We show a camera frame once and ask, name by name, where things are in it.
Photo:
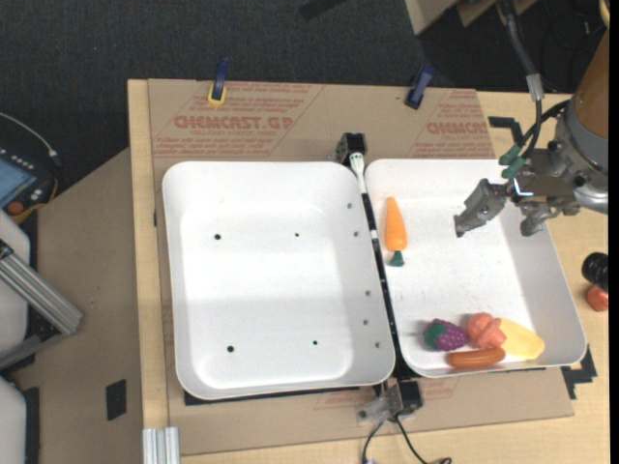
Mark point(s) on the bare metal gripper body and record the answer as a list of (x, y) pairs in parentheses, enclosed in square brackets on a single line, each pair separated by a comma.
[(549, 182)]

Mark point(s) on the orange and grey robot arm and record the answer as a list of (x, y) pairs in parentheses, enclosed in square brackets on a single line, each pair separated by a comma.
[(595, 95)]

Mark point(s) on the orange carrot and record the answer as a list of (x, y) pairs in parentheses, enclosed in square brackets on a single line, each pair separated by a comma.
[(395, 227)]

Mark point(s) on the pale yellow toy food piece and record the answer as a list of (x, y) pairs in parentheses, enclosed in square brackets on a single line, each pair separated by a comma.
[(524, 342)]

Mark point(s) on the thin black and white rod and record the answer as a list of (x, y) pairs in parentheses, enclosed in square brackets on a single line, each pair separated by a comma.
[(374, 234)]

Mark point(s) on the purple grapes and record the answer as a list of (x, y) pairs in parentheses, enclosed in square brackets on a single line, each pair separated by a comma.
[(450, 336)]

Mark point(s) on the red toy piece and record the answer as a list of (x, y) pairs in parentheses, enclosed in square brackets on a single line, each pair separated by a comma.
[(598, 300)]

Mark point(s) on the black cylinder on white bracket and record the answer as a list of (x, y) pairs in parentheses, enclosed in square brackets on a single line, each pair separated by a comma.
[(597, 269)]

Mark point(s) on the pink toy food piece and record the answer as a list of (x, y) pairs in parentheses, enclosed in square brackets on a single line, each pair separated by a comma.
[(485, 330)]

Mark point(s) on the white plastic tray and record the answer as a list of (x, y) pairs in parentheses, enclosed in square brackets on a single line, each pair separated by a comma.
[(271, 283), (474, 278)]

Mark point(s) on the orange brown sausage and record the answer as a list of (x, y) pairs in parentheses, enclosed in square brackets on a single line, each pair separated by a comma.
[(476, 357)]

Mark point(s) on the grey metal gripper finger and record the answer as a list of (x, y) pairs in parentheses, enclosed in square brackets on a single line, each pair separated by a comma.
[(532, 220), (480, 207)]

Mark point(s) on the brown cardboard board red print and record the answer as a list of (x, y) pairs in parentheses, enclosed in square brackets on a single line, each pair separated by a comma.
[(290, 114)]

